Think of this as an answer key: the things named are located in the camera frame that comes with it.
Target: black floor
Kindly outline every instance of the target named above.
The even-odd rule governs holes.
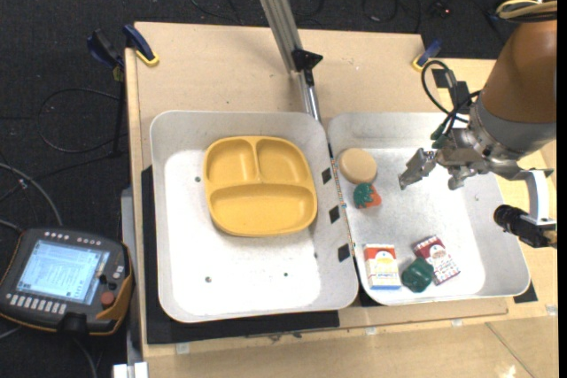
[[[450,10],[445,18],[431,8],[436,1]],[[496,58],[515,27],[486,16],[497,1],[291,4],[300,27],[418,33],[425,44],[442,41],[440,57]],[[31,177],[49,194],[65,225],[120,236],[120,193],[128,186],[125,125],[118,141],[123,153],[109,157],[120,86],[89,54],[87,37],[102,28],[121,49],[121,27],[143,20],[267,25],[259,0],[0,0],[0,163],[24,174],[16,177],[0,168],[0,221],[20,228],[55,224]],[[0,228],[0,273],[16,239],[15,232]],[[14,326],[1,319],[0,336]],[[86,344],[99,376],[110,376],[112,364],[125,361],[123,342],[120,332]],[[82,377],[89,376],[89,367],[70,340],[23,328],[0,338],[0,376]]]

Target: yellow divided plate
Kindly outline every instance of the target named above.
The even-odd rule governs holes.
[[[308,227],[317,214],[309,164],[284,139],[221,139],[206,150],[203,170],[213,222],[232,235],[289,234]]]

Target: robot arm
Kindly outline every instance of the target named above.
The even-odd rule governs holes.
[[[476,102],[469,125],[450,127],[435,151],[419,149],[400,175],[400,187],[420,181],[436,164],[447,169],[450,189],[493,172],[528,186],[530,212],[507,205],[494,214],[505,231],[532,247],[557,247],[548,217],[550,169],[524,170],[517,161],[556,139],[557,20],[524,22],[512,33]]]

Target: wooden table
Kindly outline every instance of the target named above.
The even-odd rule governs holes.
[[[191,344],[148,344],[145,331],[141,172],[151,164],[149,127],[168,110],[300,112],[297,82],[286,72],[270,29],[137,23],[160,62],[145,66],[126,49],[126,84],[134,199],[137,303],[150,377],[555,376],[558,370],[557,253],[523,246],[539,301],[497,297],[339,311],[340,328],[282,336],[225,338]],[[341,112],[435,112],[411,61],[419,35],[301,30],[307,50],[324,56],[315,68],[322,123]],[[492,60],[446,59],[470,91],[480,89]],[[555,145],[522,163],[555,167]],[[499,181],[506,203],[527,207],[521,183]],[[549,180],[556,203],[556,180]],[[551,207],[556,217],[556,205]]]

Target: gray metal plate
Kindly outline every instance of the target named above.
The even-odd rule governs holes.
[[[211,221],[203,183],[206,149],[238,135],[272,135],[295,143],[314,177],[318,214],[307,229],[263,238],[232,236]],[[180,322],[285,312],[337,310],[356,298],[350,244],[321,124],[305,113],[183,112],[151,124],[159,301]]]
[[[362,148],[378,165],[373,184],[383,201],[377,207],[357,209],[353,204],[355,185],[340,172],[338,181],[361,284],[380,304],[512,296],[529,285],[529,271],[517,238],[503,234],[493,222],[494,210],[503,203],[494,175],[475,176],[464,188],[452,191],[447,186],[447,170],[438,166],[429,177],[400,189],[398,175],[406,169],[406,162],[417,148],[430,143],[430,133],[444,118],[429,113],[348,113],[329,124],[336,158],[348,148]],[[423,293],[406,287],[369,288],[364,244],[393,244],[401,273],[416,258],[412,245],[430,235],[443,241],[460,274],[440,285],[431,284]]]

